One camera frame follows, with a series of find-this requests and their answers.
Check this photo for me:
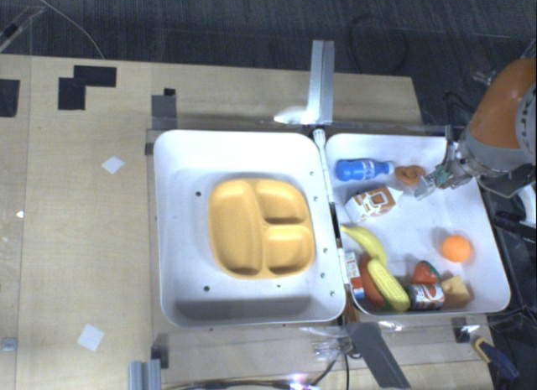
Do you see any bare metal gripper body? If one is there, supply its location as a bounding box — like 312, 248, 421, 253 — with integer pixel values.
433, 149, 477, 191

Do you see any brown pretzel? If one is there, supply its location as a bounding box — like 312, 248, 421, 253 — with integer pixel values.
394, 164, 425, 187

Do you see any white plastic tray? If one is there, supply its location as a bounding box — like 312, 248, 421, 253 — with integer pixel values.
152, 128, 347, 330
325, 133, 513, 319

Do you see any white and orange carton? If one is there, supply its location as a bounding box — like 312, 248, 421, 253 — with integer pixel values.
344, 185, 404, 224

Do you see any orange fruit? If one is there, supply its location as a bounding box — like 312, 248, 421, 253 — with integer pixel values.
441, 234, 473, 263

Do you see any blue plastic bottle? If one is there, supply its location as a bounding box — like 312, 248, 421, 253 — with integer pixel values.
334, 158, 396, 183

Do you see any yellow banana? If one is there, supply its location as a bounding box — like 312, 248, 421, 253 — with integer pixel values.
340, 223, 388, 266

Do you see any red strawberry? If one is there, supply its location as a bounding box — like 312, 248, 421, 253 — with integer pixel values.
410, 260, 442, 286

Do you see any thin black and white rod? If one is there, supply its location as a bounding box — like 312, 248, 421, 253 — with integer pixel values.
312, 127, 352, 297

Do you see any yellow corn cob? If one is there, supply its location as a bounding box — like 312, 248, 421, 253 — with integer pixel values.
367, 258, 412, 313

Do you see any red can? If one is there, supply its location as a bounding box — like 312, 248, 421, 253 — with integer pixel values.
404, 282, 446, 312

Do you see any yellow cheese wedge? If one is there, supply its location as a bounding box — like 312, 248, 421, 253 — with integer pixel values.
440, 274, 472, 308

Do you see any small white and red carton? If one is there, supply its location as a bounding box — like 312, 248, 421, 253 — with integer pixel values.
344, 249, 367, 301

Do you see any red-brown hot dog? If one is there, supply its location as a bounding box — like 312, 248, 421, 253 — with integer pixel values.
357, 255, 394, 311

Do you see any orange divided plate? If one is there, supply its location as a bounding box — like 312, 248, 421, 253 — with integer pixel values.
206, 178, 317, 280

